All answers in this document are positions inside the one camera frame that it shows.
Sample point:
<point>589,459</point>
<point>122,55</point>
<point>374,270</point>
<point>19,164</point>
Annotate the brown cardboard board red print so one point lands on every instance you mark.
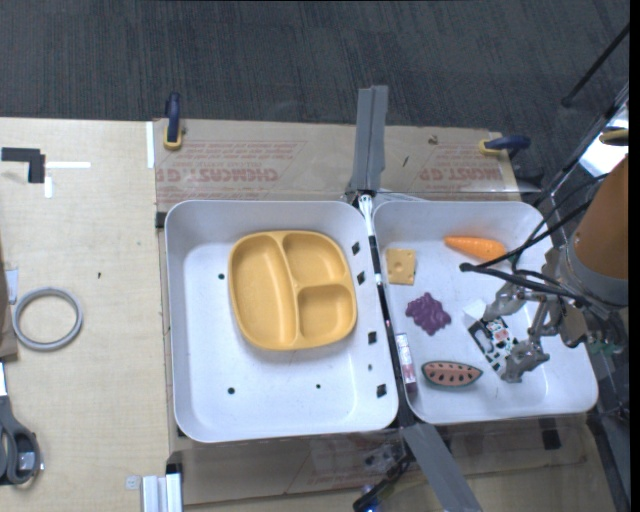
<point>300,165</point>

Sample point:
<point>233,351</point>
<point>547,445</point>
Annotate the red watermelon slice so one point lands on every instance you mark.
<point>450,375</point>

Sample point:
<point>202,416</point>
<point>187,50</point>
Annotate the grey tape roll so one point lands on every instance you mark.
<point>22,335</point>

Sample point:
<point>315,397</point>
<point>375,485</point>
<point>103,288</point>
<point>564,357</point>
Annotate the orange carrot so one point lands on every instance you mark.
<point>475,247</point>

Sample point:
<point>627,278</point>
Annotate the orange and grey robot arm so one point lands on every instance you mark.
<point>607,225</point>

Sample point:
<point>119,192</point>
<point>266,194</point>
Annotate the small pink bottle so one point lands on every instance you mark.
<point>406,360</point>

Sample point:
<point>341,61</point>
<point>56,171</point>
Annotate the yellow divided plate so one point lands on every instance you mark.
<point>265,295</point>

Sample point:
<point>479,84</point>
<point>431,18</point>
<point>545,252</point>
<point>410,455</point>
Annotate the white cow print milk carton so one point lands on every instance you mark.
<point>492,340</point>

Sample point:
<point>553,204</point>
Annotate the purple grapes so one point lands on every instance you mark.
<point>427,312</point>

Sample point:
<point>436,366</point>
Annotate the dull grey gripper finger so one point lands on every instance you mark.
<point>511,300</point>
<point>522,361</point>

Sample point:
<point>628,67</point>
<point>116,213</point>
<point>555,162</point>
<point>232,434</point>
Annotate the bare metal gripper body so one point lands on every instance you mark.
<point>574,325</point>

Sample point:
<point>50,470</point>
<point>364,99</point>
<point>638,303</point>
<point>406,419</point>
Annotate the white plastic tray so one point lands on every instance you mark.
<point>505,400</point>
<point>280,390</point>

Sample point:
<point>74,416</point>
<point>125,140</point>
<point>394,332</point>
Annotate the yellow cheese wedge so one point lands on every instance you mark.
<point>401,266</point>

